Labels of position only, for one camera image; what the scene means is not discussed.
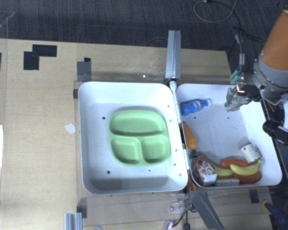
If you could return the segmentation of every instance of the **banana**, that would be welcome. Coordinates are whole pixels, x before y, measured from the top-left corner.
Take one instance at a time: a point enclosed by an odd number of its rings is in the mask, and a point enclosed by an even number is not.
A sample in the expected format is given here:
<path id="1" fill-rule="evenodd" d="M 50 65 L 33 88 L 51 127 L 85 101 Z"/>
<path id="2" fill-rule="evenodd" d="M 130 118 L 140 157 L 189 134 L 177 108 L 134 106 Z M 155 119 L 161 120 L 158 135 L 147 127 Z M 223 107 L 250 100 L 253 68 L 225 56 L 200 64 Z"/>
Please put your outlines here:
<path id="1" fill-rule="evenodd" d="M 244 175 L 244 176 L 249 176 L 253 175 L 258 171 L 259 164 L 261 163 L 261 160 L 257 160 L 256 163 L 249 165 L 248 167 L 241 167 L 236 164 L 231 164 L 230 169 L 238 175 Z"/>
<path id="2" fill-rule="evenodd" d="M 233 175 L 233 171 L 231 169 L 222 169 L 212 162 L 210 162 L 211 167 L 215 170 L 217 178 L 226 178 L 226 177 L 231 177 Z"/>

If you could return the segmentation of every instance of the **white can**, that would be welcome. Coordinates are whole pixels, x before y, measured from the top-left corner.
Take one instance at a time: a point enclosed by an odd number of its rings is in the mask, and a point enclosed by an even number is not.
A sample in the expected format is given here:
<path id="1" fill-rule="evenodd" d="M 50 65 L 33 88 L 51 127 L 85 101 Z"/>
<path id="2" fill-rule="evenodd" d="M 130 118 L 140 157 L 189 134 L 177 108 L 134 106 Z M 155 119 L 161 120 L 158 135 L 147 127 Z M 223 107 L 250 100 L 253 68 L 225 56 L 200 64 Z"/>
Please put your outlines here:
<path id="1" fill-rule="evenodd" d="M 261 157 L 258 150 L 252 145 L 252 143 L 243 146 L 240 148 L 240 151 L 243 153 L 243 156 L 248 163 L 253 163 Z"/>

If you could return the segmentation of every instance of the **blue bottle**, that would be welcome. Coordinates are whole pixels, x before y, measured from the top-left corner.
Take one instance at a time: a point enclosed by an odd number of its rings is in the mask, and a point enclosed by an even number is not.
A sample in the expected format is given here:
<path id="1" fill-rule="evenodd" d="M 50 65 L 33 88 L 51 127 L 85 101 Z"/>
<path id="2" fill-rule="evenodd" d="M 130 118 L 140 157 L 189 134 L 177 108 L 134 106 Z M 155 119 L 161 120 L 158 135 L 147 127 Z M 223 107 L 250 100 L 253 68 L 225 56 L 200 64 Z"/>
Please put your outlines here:
<path id="1" fill-rule="evenodd" d="M 180 113 L 181 115 L 186 116 L 190 113 L 201 111 L 204 106 L 209 106 L 210 104 L 211 102 L 209 99 L 184 102 L 180 104 Z"/>

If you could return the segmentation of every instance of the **white paper piece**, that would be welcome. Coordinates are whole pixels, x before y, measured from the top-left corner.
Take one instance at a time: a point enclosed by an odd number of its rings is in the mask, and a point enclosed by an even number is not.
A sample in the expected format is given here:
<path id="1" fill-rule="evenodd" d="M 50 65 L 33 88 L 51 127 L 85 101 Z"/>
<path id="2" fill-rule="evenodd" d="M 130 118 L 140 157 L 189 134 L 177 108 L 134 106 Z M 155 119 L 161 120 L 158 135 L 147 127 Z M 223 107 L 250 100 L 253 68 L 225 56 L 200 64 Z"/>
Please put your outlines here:
<path id="1" fill-rule="evenodd" d="M 73 124 L 65 125 L 64 128 L 66 128 L 70 135 L 76 132 L 76 128 Z"/>

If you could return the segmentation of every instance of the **wooden table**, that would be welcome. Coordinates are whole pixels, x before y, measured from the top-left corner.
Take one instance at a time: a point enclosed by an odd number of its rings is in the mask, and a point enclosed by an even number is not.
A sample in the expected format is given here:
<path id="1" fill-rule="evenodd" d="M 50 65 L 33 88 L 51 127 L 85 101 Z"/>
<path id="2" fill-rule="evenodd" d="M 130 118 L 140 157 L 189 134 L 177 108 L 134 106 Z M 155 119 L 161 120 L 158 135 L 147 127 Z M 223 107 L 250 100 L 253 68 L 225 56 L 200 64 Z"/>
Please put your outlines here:
<path id="1" fill-rule="evenodd" d="M 57 45 L 57 57 L 40 57 L 39 70 L 24 70 L 24 51 L 32 51 L 32 44 Z M 146 71 L 152 66 L 165 69 L 166 51 L 153 47 L 0 39 L 2 65 L 7 56 L 7 70 L 0 74 L 0 90 L 2 84 L 6 85 L 6 94 L 0 96 L 1 106 L 6 102 L 5 113 L 1 113 L 5 118 L 0 230 L 59 230 L 63 229 L 64 213 L 76 212 L 76 140 L 75 134 L 70 135 L 64 126 L 75 125 L 72 92 L 77 61 L 89 57 L 92 71 L 102 73 L 126 68 Z M 193 74 L 199 82 L 224 82 L 230 75 L 226 54 L 206 50 L 183 49 L 181 72 Z M 240 196 L 233 197 L 229 204 L 212 198 L 217 212 L 223 209 L 220 219 L 226 229 L 272 229 L 269 216 L 259 204 L 251 204 L 249 198 L 239 203 L 237 197 Z M 156 216 L 154 221 L 140 222 L 139 217 L 132 222 L 128 211 L 119 204 L 117 209 L 110 209 L 96 201 L 97 210 L 98 207 L 101 208 L 95 217 L 115 214 L 115 220 L 105 220 L 101 225 L 103 230 L 158 230 L 164 225 L 164 219 L 157 220 Z M 233 214 L 238 208 L 248 213 Z M 193 229 L 206 229 L 198 214 L 190 217 Z"/>

